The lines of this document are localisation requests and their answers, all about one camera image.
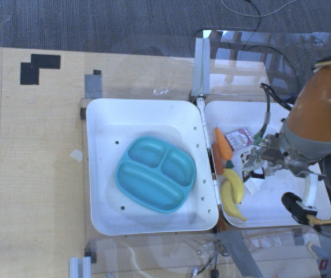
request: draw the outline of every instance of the metal bracket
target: metal bracket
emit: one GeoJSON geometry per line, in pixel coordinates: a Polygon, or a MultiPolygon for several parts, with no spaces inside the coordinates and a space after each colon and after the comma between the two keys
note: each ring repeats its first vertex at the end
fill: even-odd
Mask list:
{"type": "Polygon", "coordinates": [[[221,205],[222,201],[221,201],[221,196],[219,194],[219,187],[217,180],[213,180],[213,186],[214,186],[214,193],[216,195],[217,205],[221,205]]]}
{"type": "Polygon", "coordinates": [[[69,278],[91,278],[91,258],[71,258],[69,261],[69,278]]]}
{"type": "Polygon", "coordinates": [[[209,94],[211,44],[208,38],[195,42],[194,77],[190,100],[209,94]]]}
{"type": "Polygon", "coordinates": [[[224,231],[218,233],[217,237],[230,253],[236,267],[244,277],[263,277],[247,245],[244,243],[240,232],[224,231]]]}

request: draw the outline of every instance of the black square marker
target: black square marker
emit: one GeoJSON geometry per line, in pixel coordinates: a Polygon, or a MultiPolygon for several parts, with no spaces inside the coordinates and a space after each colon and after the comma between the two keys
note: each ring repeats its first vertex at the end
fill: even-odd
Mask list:
{"type": "Polygon", "coordinates": [[[20,84],[38,85],[39,70],[32,68],[31,63],[20,63],[20,84]]]}

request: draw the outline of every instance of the gray carpet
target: gray carpet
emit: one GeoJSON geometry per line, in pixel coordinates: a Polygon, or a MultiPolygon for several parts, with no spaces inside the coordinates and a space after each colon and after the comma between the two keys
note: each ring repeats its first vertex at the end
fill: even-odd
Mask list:
{"type": "MultiPolygon", "coordinates": [[[[261,14],[290,0],[252,0],[261,14]]],[[[243,0],[225,0],[256,14],[243,0]]],[[[258,19],[229,12],[220,0],[0,0],[0,46],[88,52],[193,54],[202,28],[254,30],[258,19]]],[[[331,0],[301,0],[262,18],[260,32],[331,32],[331,0]]]]}

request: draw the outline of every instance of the white tray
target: white tray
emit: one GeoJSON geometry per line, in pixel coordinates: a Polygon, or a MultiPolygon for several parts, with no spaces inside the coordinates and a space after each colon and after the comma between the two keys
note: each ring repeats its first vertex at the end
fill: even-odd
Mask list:
{"type": "MultiPolygon", "coordinates": [[[[215,141],[216,127],[223,133],[229,133],[240,128],[246,128],[254,135],[262,127],[266,103],[261,102],[234,102],[213,101],[205,107],[205,120],[209,131],[211,143],[215,141]]],[[[288,111],[276,103],[271,103],[271,119],[266,134],[279,132],[282,125],[281,119],[288,116],[288,111]]],[[[232,162],[234,170],[241,176],[242,161],[240,155],[249,151],[252,147],[234,152],[232,162]]],[[[318,165],[312,167],[312,171],[320,173],[318,165]]],[[[219,184],[226,180],[224,176],[218,176],[219,184]]],[[[254,196],[245,189],[245,196],[238,208],[241,214],[247,217],[247,221],[231,217],[224,212],[226,219],[239,228],[255,228],[263,226],[288,226],[297,225],[291,214],[281,203],[281,196],[285,192],[293,192],[303,197],[304,179],[297,178],[288,170],[280,170],[274,176],[266,177],[265,182],[254,196]]],[[[325,184],[319,182],[315,207],[318,209],[318,218],[329,219],[331,217],[331,205],[325,184]]]]}
{"type": "Polygon", "coordinates": [[[186,101],[97,99],[87,107],[87,135],[91,220],[100,233],[204,231],[216,224],[218,208],[196,106],[186,101]],[[195,161],[194,185],[176,212],[164,214],[145,208],[115,184],[122,155],[136,138],[145,135],[174,144],[195,161]]]}

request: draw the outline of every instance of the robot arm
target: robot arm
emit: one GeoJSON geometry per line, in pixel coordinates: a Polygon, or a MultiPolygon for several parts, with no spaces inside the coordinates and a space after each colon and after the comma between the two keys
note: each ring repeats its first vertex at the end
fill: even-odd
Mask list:
{"type": "Polygon", "coordinates": [[[250,173],[267,162],[265,175],[288,169],[294,176],[305,179],[303,199],[291,193],[282,197],[284,206],[302,224],[308,224],[307,215],[315,219],[313,205],[317,182],[325,177],[314,174],[308,166],[331,154],[331,59],[321,61],[315,67],[317,71],[283,120],[280,132],[266,135],[260,148],[253,148],[244,165],[244,171],[250,173]]]}

